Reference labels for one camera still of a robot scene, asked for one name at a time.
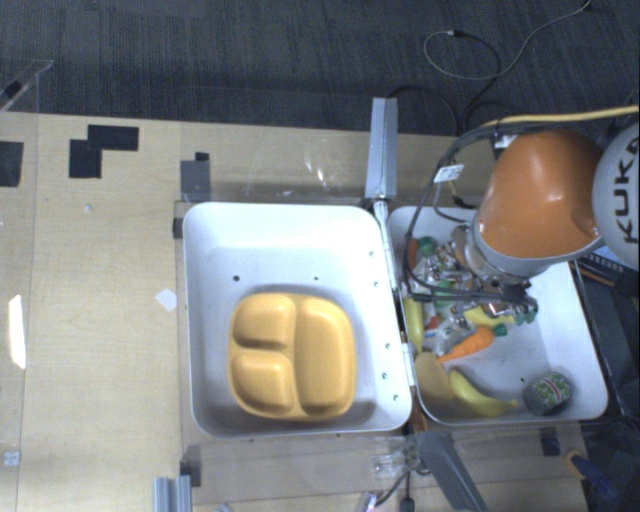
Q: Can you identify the yellow banana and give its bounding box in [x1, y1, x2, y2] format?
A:
[403, 296, 427, 352]
[463, 305, 516, 330]
[448, 368, 520, 419]

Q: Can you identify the orange carrot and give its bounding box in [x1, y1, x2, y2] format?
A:
[406, 236, 437, 272]
[435, 323, 509, 364]

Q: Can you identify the white plastic tray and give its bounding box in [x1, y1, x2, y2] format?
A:
[181, 201, 414, 441]
[387, 205, 610, 427]

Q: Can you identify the yellow divided plate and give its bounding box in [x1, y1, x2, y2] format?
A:
[227, 291, 358, 422]

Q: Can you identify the clear bottle with green cap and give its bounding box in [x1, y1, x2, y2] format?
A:
[430, 278, 457, 309]

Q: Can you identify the beige oval bread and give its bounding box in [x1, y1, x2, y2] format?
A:
[413, 350, 456, 407]

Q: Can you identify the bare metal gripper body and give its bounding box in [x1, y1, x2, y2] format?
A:
[451, 224, 540, 322]

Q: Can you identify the green and grey can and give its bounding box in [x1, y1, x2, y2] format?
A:
[521, 370, 573, 417]

